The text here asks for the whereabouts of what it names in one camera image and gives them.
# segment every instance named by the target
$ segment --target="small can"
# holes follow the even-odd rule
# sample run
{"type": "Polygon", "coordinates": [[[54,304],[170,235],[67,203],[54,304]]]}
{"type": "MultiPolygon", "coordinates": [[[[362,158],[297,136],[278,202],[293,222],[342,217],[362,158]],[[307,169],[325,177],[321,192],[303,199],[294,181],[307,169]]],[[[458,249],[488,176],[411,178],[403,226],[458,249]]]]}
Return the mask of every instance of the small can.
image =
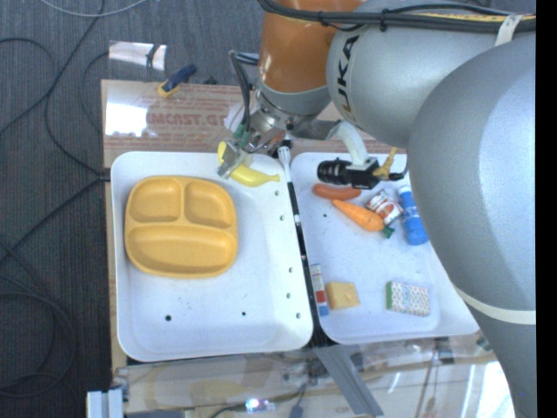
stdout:
{"type": "Polygon", "coordinates": [[[385,189],[377,192],[367,202],[366,208],[377,213],[383,219],[385,226],[389,226],[404,212],[399,203],[392,199],[385,189]]]}
{"type": "Polygon", "coordinates": [[[319,316],[327,316],[329,314],[329,304],[325,293],[325,284],[321,277],[321,266],[318,264],[310,265],[310,273],[312,275],[313,292],[315,293],[319,316]]]}

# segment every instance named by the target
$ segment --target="yellow divided plate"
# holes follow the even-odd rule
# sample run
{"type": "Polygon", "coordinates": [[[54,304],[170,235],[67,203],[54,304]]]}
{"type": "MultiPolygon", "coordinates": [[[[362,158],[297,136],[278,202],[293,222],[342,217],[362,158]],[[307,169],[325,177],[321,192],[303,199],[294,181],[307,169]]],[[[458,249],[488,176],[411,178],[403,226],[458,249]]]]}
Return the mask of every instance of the yellow divided plate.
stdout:
{"type": "Polygon", "coordinates": [[[125,209],[125,250],[146,273],[211,277],[238,251],[238,221],[230,194],[190,177],[149,177],[132,189],[125,209]]]}

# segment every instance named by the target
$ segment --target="blue bottle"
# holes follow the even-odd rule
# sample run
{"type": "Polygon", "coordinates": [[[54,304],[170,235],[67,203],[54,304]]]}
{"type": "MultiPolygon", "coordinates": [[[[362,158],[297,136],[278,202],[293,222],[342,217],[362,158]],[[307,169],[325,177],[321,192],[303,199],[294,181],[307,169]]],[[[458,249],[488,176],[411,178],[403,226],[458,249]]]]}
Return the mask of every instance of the blue bottle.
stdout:
{"type": "Polygon", "coordinates": [[[406,240],[410,245],[423,245],[429,238],[419,217],[418,208],[416,207],[410,186],[404,185],[400,187],[399,196],[400,204],[404,210],[402,224],[406,229],[406,240]]]}

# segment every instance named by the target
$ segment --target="toy banana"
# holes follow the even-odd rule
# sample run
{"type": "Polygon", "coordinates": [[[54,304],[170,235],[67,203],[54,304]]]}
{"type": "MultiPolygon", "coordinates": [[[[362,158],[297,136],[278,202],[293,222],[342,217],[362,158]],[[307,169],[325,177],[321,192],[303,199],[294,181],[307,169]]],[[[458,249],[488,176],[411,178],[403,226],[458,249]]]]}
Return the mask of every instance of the toy banana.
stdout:
{"type": "MultiPolygon", "coordinates": [[[[218,145],[218,163],[223,162],[223,154],[225,153],[226,143],[221,142],[218,145]]],[[[280,181],[280,175],[277,173],[274,175],[267,175],[266,173],[256,171],[248,167],[247,165],[239,165],[232,171],[230,178],[234,181],[238,181],[241,185],[247,185],[249,187],[257,187],[258,185],[263,185],[269,181],[280,181]]]]}

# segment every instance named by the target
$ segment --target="white tray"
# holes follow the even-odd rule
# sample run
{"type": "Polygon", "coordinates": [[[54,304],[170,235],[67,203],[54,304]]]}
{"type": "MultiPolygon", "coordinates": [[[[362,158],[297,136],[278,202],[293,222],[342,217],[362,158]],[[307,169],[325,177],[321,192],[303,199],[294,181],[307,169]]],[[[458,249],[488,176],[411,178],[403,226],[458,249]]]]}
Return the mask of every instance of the white tray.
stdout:
{"type": "MultiPolygon", "coordinates": [[[[380,164],[386,158],[384,154],[374,156],[380,164]]],[[[340,344],[475,333],[475,319],[455,292],[429,242],[409,246],[399,220],[392,224],[395,233],[390,239],[383,233],[366,232],[331,201],[312,193],[313,185],[319,182],[318,164],[335,158],[350,161],[350,155],[342,153],[302,153],[292,161],[292,181],[309,263],[320,264],[324,283],[353,282],[361,302],[359,307],[330,310],[327,316],[320,317],[325,333],[340,344]],[[390,280],[429,287],[430,315],[388,311],[385,284],[390,280]]],[[[406,155],[396,155],[392,171],[401,172],[405,163],[406,155]]],[[[407,176],[398,182],[381,182],[350,201],[363,206],[382,188],[398,199],[396,189],[408,184],[407,176]]]]}
{"type": "Polygon", "coordinates": [[[252,168],[280,182],[248,188],[217,175],[214,153],[129,152],[111,168],[117,282],[117,336],[138,361],[289,351],[312,336],[299,244],[284,171],[254,155],[252,168]],[[124,249],[124,212],[131,188],[154,175],[218,182],[234,200],[238,254],[223,274],[171,279],[143,273],[124,249]]]}

